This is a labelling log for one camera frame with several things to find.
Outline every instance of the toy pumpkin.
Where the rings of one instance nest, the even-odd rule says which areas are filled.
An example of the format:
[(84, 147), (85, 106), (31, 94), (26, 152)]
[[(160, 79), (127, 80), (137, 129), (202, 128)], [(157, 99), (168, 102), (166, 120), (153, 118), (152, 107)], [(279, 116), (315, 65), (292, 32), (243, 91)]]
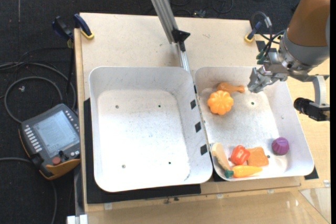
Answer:
[(207, 104), (212, 113), (224, 115), (231, 110), (233, 98), (228, 92), (219, 90), (210, 94)]

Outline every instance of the red bell pepper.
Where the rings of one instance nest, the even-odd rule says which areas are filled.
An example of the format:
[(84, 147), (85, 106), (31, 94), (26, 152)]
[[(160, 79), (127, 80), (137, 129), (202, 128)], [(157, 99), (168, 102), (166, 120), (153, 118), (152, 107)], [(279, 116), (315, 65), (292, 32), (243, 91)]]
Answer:
[(250, 157), (250, 151), (244, 148), (242, 145), (236, 146), (232, 153), (230, 161), (236, 165), (241, 165)]

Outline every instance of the purple onion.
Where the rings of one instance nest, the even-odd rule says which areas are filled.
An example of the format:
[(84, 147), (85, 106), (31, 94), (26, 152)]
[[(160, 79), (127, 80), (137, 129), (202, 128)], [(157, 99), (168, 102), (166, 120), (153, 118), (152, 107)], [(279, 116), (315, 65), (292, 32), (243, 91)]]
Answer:
[(285, 155), (289, 151), (288, 140), (284, 137), (279, 137), (272, 142), (272, 150), (277, 155)]

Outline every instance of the toy bell pepper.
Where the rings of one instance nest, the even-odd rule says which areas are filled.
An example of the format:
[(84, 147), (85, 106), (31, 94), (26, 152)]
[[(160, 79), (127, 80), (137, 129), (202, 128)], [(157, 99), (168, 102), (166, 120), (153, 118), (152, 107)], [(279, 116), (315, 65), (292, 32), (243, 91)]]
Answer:
[(257, 166), (250, 165), (237, 165), (232, 167), (233, 177), (241, 178), (254, 175), (258, 172), (261, 172), (263, 169)]
[(228, 92), (219, 90), (210, 94), (207, 104), (212, 113), (224, 115), (231, 110), (233, 98)]
[(250, 157), (250, 151), (244, 148), (242, 145), (236, 146), (230, 157), (230, 161), (236, 165), (241, 165)]

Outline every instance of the toy vegetable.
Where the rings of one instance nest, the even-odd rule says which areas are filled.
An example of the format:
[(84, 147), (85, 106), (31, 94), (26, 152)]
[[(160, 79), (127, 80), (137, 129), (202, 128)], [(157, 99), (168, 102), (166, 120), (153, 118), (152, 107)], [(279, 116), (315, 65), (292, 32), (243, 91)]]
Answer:
[(217, 86), (217, 91), (222, 90), (228, 93), (232, 93), (232, 92), (245, 92), (245, 87), (244, 86), (233, 86), (232, 84), (228, 83), (228, 82), (221, 82), (220, 84), (218, 84)]
[(268, 157), (265, 155), (264, 149), (261, 146), (248, 148), (250, 157), (247, 159), (247, 165), (251, 166), (265, 166), (269, 164)]
[(261, 172), (263, 169), (257, 166), (250, 165), (237, 165), (232, 167), (233, 177), (241, 178), (254, 175), (258, 172)]
[(222, 144), (215, 143), (211, 147), (212, 155), (217, 158), (218, 163), (220, 166), (225, 170), (224, 175), (226, 178), (233, 176), (233, 171), (231, 171), (229, 161), (227, 160), (225, 151), (223, 149)]
[(236, 146), (230, 157), (230, 161), (235, 165), (241, 165), (250, 157), (250, 151), (244, 148), (242, 145)]
[(219, 90), (210, 94), (207, 104), (212, 113), (224, 115), (231, 110), (233, 98), (228, 92)]
[(276, 155), (285, 155), (289, 151), (288, 140), (284, 137), (279, 137), (272, 142), (272, 150)]

